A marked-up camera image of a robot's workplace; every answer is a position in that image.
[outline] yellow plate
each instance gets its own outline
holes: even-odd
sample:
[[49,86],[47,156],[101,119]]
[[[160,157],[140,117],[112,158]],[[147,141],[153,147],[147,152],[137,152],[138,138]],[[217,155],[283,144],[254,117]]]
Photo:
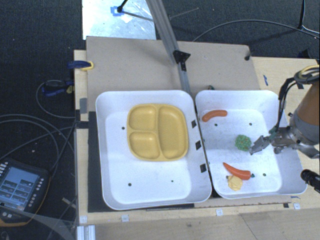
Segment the yellow plate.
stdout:
[[140,104],[128,114],[127,141],[139,159],[173,161],[188,151],[188,129],[183,112],[167,104]]

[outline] orange carrot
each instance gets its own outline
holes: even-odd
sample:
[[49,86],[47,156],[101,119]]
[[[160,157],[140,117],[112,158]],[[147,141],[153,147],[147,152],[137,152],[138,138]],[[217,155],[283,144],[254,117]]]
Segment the orange carrot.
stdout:
[[234,176],[239,177],[242,180],[249,180],[251,177],[251,172],[249,170],[239,170],[237,168],[232,167],[227,163],[223,163],[224,167]]
[[226,110],[212,110],[212,111],[206,113],[202,117],[202,121],[208,122],[211,118],[214,118],[214,117],[226,117],[227,114],[228,114],[228,112]]

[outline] black cable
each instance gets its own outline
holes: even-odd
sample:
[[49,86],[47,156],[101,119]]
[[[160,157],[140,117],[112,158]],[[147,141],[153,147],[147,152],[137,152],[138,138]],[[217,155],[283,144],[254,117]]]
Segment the black cable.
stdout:
[[[48,80],[47,82],[61,82],[61,80]],[[38,104],[38,106],[40,107],[40,109],[42,111],[44,111],[46,114],[50,115],[50,116],[53,116],[55,118],[60,118],[60,119],[75,119],[74,116],[62,116],[62,115],[57,115],[57,114],[54,114],[54,113],[51,113],[49,111],[47,111],[41,104],[40,104],[40,101],[39,101],[39,90],[41,89],[41,87],[45,84],[45,82],[43,82],[42,84],[39,85],[39,87],[36,89],[36,92],[35,92],[35,100],[36,100],[36,103]]]
[[72,227],[71,227],[71,230],[70,230],[70,233],[71,235],[75,232],[75,230],[77,229],[77,215],[75,215],[75,218],[73,220],[73,224],[72,224]]
[[225,22],[225,23],[222,23],[220,25],[217,25],[217,26],[214,26],[212,28],[209,28],[208,30],[206,30],[205,32],[203,32],[202,34],[198,35],[195,39],[192,40],[192,42],[195,42],[197,41],[199,38],[201,38],[202,36],[204,36],[205,34],[213,31],[213,30],[216,30],[220,27],[223,27],[223,26],[226,26],[226,25],[229,25],[229,24],[234,24],[234,23],[242,23],[242,22],[259,22],[259,23],[268,23],[268,24],[273,24],[273,25],[277,25],[277,26],[281,26],[281,27],[285,27],[285,28],[288,28],[288,29],[291,29],[291,30],[295,30],[295,31],[298,31],[298,32],[301,32],[301,33],[304,33],[306,35],[309,35],[313,38],[316,38],[316,39],[319,39],[318,36],[314,35],[314,34],[311,34],[309,32],[305,32],[301,29],[297,29],[293,26],[289,26],[289,25],[286,25],[286,24],[282,24],[282,23],[278,23],[278,22],[273,22],[273,21],[269,21],[269,20],[262,20],[262,19],[239,19],[239,20],[233,20],[233,21],[229,21],[229,22]]
[[[73,125],[72,125],[72,127],[71,127],[71,130],[70,130],[70,132],[69,132],[69,134],[68,134],[68,137],[66,137],[66,136],[62,133],[62,131],[60,131],[58,128],[56,128],[56,127],[55,127],[54,125],[52,125],[51,123],[49,123],[49,122],[47,122],[47,121],[45,121],[45,120],[42,120],[41,118],[32,116],[32,115],[27,115],[27,114],[5,114],[5,115],[0,115],[0,118],[5,118],[5,117],[26,117],[26,118],[31,118],[31,119],[38,120],[38,121],[40,121],[40,122],[43,122],[43,123],[51,126],[53,129],[55,129],[57,132],[59,132],[60,136],[62,136],[62,137],[65,139],[65,143],[63,144],[63,147],[62,147],[61,151],[59,152],[59,146],[58,146],[58,144],[57,144],[56,139],[53,137],[52,133],[51,133],[47,128],[45,128],[44,126],[42,126],[41,124],[38,124],[38,123],[33,122],[33,121],[30,121],[30,122],[32,122],[32,123],[35,124],[35,125],[39,125],[40,127],[43,127],[43,128],[45,128],[45,129],[47,129],[48,134],[50,134],[50,135],[52,136],[52,138],[54,139],[54,142],[55,142],[55,144],[56,144],[56,148],[57,148],[57,159],[56,159],[56,161],[54,162],[53,166],[52,166],[51,169],[50,169],[50,172],[52,173],[51,178],[53,179],[53,177],[56,175],[56,172],[57,172],[58,162],[59,162],[59,160],[60,160],[60,158],[61,158],[61,156],[62,156],[62,154],[63,154],[63,152],[64,152],[64,150],[65,150],[65,148],[66,148],[66,146],[67,146],[67,144],[69,144],[69,146],[71,147],[72,152],[74,153],[74,149],[72,148],[71,144],[69,143],[69,138],[70,138],[71,133],[73,132],[75,126],[76,126],[76,121],[73,122]],[[9,154],[7,153],[5,156],[0,157],[0,159],[3,159],[4,157],[8,156]]]
[[60,154],[58,155],[55,163],[53,164],[53,166],[52,166],[51,169],[50,169],[51,179],[53,179],[53,178],[55,177],[56,173],[57,173],[59,160],[60,160],[62,154],[63,154],[64,151],[65,151],[65,148],[66,148],[66,146],[67,146],[67,143],[69,142],[69,139],[70,139],[70,136],[71,136],[72,132],[74,131],[74,128],[75,128],[75,126],[76,126],[76,122],[77,122],[77,121],[74,120],[74,122],[73,122],[73,124],[72,124],[72,127],[71,127],[71,130],[70,130],[70,132],[69,132],[69,134],[68,134],[68,136],[67,136],[67,138],[66,138],[66,141],[64,142],[64,144],[63,144],[63,146],[62,146],[62,149],[61,149],[61,151],[60,151]]
[[279,108],[278,108],[278,121],[276,122],[276,125],[275,125],[275,131],[277,132],[278,129],[279,129],[279,125],[280,125],[280,121],[281,121],[281,118],[282,118],[282,115],[284,113],[284,110],[285,110],[285,102],[286,102],[286,98],[287,98],[287,94],[289,92],[289,90],[295,86],[297,83],[294,82],[292,83],[291,85],[289,85],[289,87],[285,90],[285,93],[283,95],[283,99],[282,100],[279,100]]
[[306,15],[306,0],[302,0],[301,15],[300,15],[300,25],[298,26],[298,28],[303,28],[303,29],[305,29],[307,31],[310,31],[310,32],[313,32],[313,33],[316,33],[316,34],[319,35],[318,31],[309,29],[309,28],[304,26],[305,15]]
[[[58,221],[60,221],[62,219],[62,217],[66,214],[66,212],[69,210],[69,208],[74,204],[74,202],[77,200],[77,196],[74,197],[74,199],[68,204],[68,206],[64,209],[64,211],[62,212],[62,214],[60,215],[60,217],[58,218]],[[51,229],[49,235],[47,236],[46,240],[49,240],[52,237],[52,233],[53,231],[56,229],[57,225],[58,225],[58,221],[57,223],[53,226],[53,228]]]
[[[23,123],[33,124],[35,126],[38,126],[38,127],[42,128],[43,130],[45,130],[50,135],[50,137],[52,138],[53,143],[55,145],[57,158],[59,157],[59,146],[58,146],[58,143],[57,143],[55,137],[52,135],[52,133],[46,127],[44,127],[43,125],[41,125],[41,124],[39,124],[37,122],[31,121],[31,120],[26,120],[26,119],[9,119],[9,120],[5,120],[5,121],[0,121],[0,124],[12,123],[12,122],[23,122]],[[9,154],[3,155],[2,157],[0,157],[0,160],[4,159],[8,155]]]
[[[65,128],[61,128],[61,129],[59,129],[59,130],[60,130],[60,131],[64,131],[64,130],[68,130],[68,129],[70,129],[70,128],[72,128],[72,127],[65,127]],[[31,140],[27,141],[26,143],[21,144],[20,146],[15,147],[14,149],[12,149],[12,150],[9,151],[8,153],[6,153],[3,157],[7,157],[8,155],[10,155],[11,153],[15,152],[16,150],[21,149],[21,148],[23,148],[24,146],[26,146],[26,145],[28,145],[28,144],[30,144],[30,143],[36,142],[37,140],[40,140],[40,139],[42,139],[42,138],[44,138],[44,137],[46,137],[46,136],[48,136],[48,135],[49,135],[49,133],[44,134],[44,135],[41,135],[41,136],[36,137],[36,138],[34,138],[34,139],[31,139]],[[68,145],[69,145],[70,149],[74,152],[74,149],[73,149],[73,147],[72,147],[72,145],[71,145],[71,143],[70,143],[69,141],[68,141]]]

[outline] yellow clamp handle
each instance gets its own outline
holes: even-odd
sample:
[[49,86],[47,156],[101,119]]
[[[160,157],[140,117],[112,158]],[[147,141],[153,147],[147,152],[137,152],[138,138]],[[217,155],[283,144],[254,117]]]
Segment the yellow clamp handle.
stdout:
[[94,68],[94,63],[92,61],[87,61],[87,62],[90,63],[90,66],[82,67],[81,71],[89,71],[89,70],[92,70]]

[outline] dark carpet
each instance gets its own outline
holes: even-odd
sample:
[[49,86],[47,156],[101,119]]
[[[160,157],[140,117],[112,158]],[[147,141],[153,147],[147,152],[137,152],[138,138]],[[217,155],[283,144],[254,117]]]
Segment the dark carpet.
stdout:
[[[177,40],[192,41],[204,31],[236,20],[266,20],[297,27],[302,0],[163,0],[170,16],[199,8],[171,20]],[[319,31],[320,0],[306,0],[303,24]],[[199,42],[248,45],[253,56],[319,58],[319,39],[283,26],[262,22],[238,22],[217,28]],[[57,128],[70,127],[72,119],[52,117],[39,109],[37,87],[52,79],[72,77],[67,63],[73,50],[85,49],[82,40],[82,0],[0,0],[0,116],[27,114],[46,120]],[[50,112],[73,116],[72,94],[59,94],[40,102]],[[23,122],[0,124],[0,154],[45,132]],[[60,148],[64,139],[56,136]],[[46,137],[10,155],[26,164],[50,169],[56,154],[53,141]],[[38,214],[59,218],[67,204],[62,198],[75,198],[74,154],[66,147],[49,192]],[[73,222],[70,208],[62,219]],[[33,220],[27,226],[0,228],[13,240],[46,239],[51,229]],[[59,239],[56,234],[51,239]]]

